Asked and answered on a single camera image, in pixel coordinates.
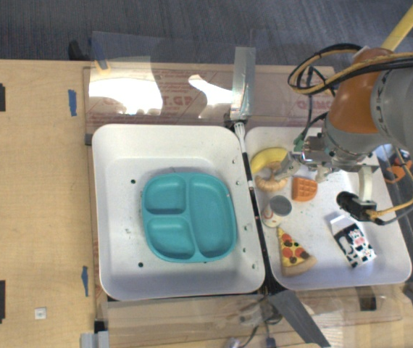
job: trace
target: teal plate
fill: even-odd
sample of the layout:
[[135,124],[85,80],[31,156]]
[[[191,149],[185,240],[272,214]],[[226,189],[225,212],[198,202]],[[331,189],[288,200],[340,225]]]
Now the teal plate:
[[237,241],[233,203],[213,175],[170,173],[152,178],[142,193],[142,217],[151,251],[170,262],[211,262]]

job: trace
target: yellow bar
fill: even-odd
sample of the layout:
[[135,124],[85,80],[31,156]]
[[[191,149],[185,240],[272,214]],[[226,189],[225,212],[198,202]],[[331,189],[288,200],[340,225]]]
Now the yellow bar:
[[394,51],[403,39],[408,35],[409,31],[413,28],[413,5],[409,8],[408,12],[401,18],[401,21],[393,29],[389,37],[383,42],[382,47],[384,49],[390,49]]

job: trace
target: yellow banana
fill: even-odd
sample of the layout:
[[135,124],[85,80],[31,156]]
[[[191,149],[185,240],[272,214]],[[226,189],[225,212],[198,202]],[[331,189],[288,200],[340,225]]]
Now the yellow banana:
[[252,174],[258,173],[272,162],[281,162],[287,156],[287,150],[282,147],[271,147],[263,149],[253,156],[250,161]]

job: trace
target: white tray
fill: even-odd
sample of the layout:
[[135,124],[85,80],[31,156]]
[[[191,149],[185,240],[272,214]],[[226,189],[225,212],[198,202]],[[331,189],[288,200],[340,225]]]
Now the white tray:
[[[99,268],[105,292],[118,300],[246,294],[264,281],[264,264],[241,148],[216,126],[105,125],[92,140],[99,227]],[[146,243],[141,192],[155,175],[201,172],[227,186],[237,244],[208,263],[161,260]]]
[[[301,128],[252,128],[246,134],[246,148],[249,159],[260,150],[281,146],[293,150],[293,140],[302,131]],[[316,135],[320,129],[310,129],[308,135]],[[367,159],[367,164],[378,165],[377,157]],[[296,175],[314,178],[315,173],[301,167]],[[385,181],[380,169],[373,175],[372,199],[378,209],[392,206]],[[258,206],[261,210],[270,198],[282,194],[291,200],[291,179],[279,192],[268,194],[256,190]],[[337,172],[329,176],[328,181],[318,185],[316,197],[310,202],[295,202],[289,216],[280,227],[289,232],[309,253],[317,258],[317,264],[306,273],[294,277],[284,277],[280,271],[278,238],[275,228],[263,225],[267,251],[275,279],[287,289],[311,290],[331,289],[349,286],[369,286],[401,283],[411,274],[412,265],[398,222],[378,226],[371,222],[360,223],[354,220],[364,231],[368,242],[374,248],[377,258],[373,261],[352,268],[338,247],[330,230],[330,220],[343,214],[335,198],[341,191],[358,194],[358,175],[356,173]]]

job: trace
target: wooden table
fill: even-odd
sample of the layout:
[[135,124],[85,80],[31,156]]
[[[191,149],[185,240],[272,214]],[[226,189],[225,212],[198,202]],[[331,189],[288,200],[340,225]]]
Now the wooden table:
[[[6,89],[6,109],[0,111],[0,281],[5,282],[0,347],[79,347],[80,335],[93,331],[96,289],[83,101],[88,66],[0,60]],[[69,91],[76,93],[76,115]],[[413,347],[413,309],[399,286],[394,290],[399,319],[340,326],[343,316],[331,325],[334,314],[316,313],[315,320],[325,318],[319,322],[327,326],[322,332],[333,347]],[[44,307],[45,318],[37,310]],[[314,347],[283,330],[275,335],[279,346]],[[249,347],[263,343],[259,331]]]

